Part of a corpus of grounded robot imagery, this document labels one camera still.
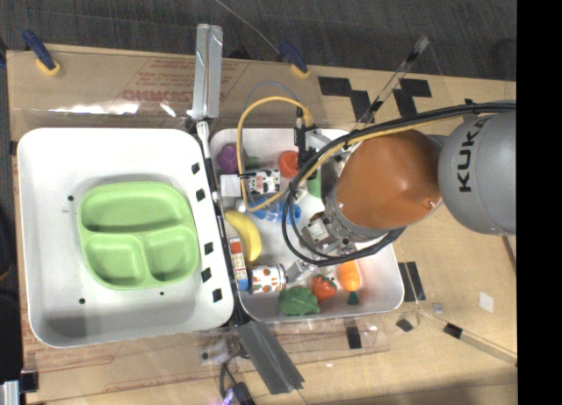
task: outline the orange carrot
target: orange carrot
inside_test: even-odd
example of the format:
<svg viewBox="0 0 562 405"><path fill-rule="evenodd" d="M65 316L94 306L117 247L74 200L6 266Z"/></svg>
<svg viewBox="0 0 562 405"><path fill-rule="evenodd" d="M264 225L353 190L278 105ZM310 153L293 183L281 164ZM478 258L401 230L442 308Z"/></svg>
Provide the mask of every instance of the orange carrot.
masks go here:
<svg viewBox="0 0 562 405"><path fill-rule="evenodd" d="M361 286L361 275L356 260L346 261L337 267L337 276L342 288L349 292L348 304L356 305L359 303L357 290Z"/></svg>

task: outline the red pepper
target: red pepper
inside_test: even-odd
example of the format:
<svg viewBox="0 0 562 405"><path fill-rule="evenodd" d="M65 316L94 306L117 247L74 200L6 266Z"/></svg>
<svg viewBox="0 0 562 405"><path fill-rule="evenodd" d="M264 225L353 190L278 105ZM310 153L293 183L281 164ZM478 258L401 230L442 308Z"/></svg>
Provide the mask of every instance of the red pepper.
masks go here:
<svg viewBox="0 0 562 405"><path fill-rule="evenodd" d="M318 303L321 303L335 294L337 286L329 277L316 274L312 279L312 286L310 289L318 299Z"/></svg>

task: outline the banana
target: banana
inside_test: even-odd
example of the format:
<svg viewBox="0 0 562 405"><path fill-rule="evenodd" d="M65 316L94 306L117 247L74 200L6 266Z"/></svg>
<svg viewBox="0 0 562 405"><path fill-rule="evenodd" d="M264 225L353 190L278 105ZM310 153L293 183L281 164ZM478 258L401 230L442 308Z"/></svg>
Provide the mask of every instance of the banana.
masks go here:
<svg viewBox="0 0 562 405"><path fill-rule="evenodd" d="M262 237L256 224L245 213L237 210L225 211L225 218L240 235L246 263L253 263L262 253Z"/></svg>

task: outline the gray carpet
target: gray carpet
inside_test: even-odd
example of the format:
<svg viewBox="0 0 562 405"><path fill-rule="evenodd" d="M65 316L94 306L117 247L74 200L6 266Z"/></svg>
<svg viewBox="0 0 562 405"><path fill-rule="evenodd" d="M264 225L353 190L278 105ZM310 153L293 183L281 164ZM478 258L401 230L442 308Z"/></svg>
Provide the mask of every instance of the gray carpet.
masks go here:
<svg viewBox="0 0 562 405"><path fill-rule="evenodd" d="M515 80L517 0L220 1L274 46L290 41L309 64L395 70L426 34L437 63L414 71ZM193 54L199 23L223 27L225 56L276 60L268 42L213 0L0 0L0 37L16 49L29 28L53 43ZM13 236L9 144L2 74L0 219ZM15 269L3 289L16 291Z"/></svg>

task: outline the blue clamp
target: blue clamp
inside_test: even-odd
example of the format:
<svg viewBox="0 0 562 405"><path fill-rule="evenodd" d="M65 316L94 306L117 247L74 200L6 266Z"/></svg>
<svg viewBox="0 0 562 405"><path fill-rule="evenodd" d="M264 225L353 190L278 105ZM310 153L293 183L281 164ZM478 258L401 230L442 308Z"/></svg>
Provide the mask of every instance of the blue clamp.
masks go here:
<svg viewBox="0 0 562 405"><path fill-rule="evenodd" d="M24 30L21 33L21 37L26 43L26 45L37 55L37 66L50 76L54 76L61 65L51 57L51 54L43 44L43 41L31 30Z"/></svg>
<svg viewBox="0 0 562 405"><path fill-rule="evenodd" d="M299 77L307 78L310 75L304 58L290 42L283 41L279 44L279 52L291 64L292 71Z"/></svg>

